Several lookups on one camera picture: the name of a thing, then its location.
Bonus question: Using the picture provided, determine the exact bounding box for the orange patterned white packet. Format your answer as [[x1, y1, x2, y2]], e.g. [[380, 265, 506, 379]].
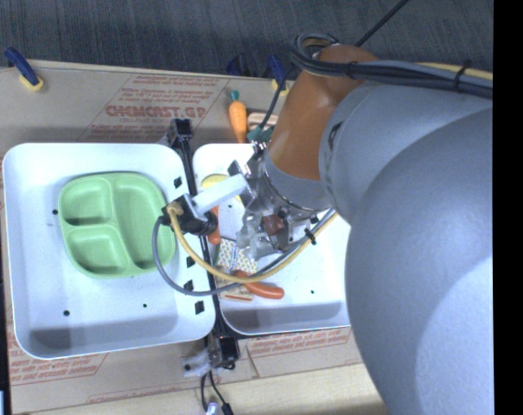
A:
[[219, 237, 260, 276]]

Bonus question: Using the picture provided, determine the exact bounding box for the large orange carrot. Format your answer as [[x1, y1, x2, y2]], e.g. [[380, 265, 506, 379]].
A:
[[227, 89, 249, 144]]

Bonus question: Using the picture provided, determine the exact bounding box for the black cylinder on white bracket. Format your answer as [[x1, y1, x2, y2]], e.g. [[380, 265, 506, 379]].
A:
[[160, 174, 249, 236]]

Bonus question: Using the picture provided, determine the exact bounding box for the brown cardboard board red print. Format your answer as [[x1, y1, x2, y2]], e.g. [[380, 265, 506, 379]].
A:
[[0, 58, 367, 415]]

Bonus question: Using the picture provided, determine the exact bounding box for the yellow banana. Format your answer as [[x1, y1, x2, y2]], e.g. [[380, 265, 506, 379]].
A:
[[200, 174, 230, 190]]

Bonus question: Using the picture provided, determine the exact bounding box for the orange sausage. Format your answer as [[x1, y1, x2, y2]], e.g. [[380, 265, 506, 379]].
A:
[[233, 270, 285, 300]]

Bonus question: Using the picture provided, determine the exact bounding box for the beige bread slice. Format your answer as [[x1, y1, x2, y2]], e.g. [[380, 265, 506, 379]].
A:
[[223, 284, 254, 303]]

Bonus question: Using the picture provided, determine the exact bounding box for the white plastic tray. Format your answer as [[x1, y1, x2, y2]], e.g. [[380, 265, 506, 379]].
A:
[[191, 143, 353, 337], [1, 142, 217, 361]]

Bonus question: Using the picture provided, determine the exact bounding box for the thin black and white rod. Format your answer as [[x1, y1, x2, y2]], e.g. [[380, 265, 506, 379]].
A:
[[177, 136, 228, 341]]

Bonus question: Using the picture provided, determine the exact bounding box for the green divided plate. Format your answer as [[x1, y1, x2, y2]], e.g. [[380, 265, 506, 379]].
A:
[[57, 171, 177, 280]]

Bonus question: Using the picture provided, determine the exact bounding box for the black block with thin wires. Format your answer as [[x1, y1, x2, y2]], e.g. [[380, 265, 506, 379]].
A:
[[206, 335, 241, 369], [169, 118, 194, 144]]

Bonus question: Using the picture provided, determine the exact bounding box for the small orange carrot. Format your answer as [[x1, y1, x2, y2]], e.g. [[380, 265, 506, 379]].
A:
[[207, 205, 223, 246]]

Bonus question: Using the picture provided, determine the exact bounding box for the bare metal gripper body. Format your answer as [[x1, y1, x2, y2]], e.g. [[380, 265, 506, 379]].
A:
[[226, 142, 333, 252]]

